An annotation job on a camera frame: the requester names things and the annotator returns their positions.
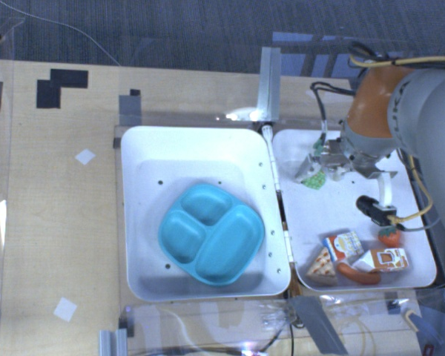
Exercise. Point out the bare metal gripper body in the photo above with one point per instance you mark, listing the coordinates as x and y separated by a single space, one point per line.
335 156

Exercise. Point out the red strawberry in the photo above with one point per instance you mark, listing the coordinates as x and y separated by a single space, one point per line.
389 237

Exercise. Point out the blue divided plate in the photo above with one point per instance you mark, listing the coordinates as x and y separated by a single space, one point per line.
211 236

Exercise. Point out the white plastic tray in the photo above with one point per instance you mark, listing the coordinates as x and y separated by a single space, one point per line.
144 206
330 213

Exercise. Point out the green dotted toy food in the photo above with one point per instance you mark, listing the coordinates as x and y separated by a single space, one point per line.
315 181

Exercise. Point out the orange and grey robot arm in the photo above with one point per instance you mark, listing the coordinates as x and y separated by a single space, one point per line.
426 117

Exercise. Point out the red sausage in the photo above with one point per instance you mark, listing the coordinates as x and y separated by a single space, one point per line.
358 274

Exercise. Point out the white and orange carton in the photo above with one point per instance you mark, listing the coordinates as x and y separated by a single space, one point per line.
343 245

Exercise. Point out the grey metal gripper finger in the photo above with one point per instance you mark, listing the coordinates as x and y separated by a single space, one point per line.
308 167
338 172

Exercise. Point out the brown and white carton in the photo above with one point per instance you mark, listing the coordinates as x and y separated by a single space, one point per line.
383 260

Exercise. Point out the black cylinder on white bracket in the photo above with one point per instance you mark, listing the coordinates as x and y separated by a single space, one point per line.
371 208

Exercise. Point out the pizza slice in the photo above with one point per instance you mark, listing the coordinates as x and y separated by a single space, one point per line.
322 269

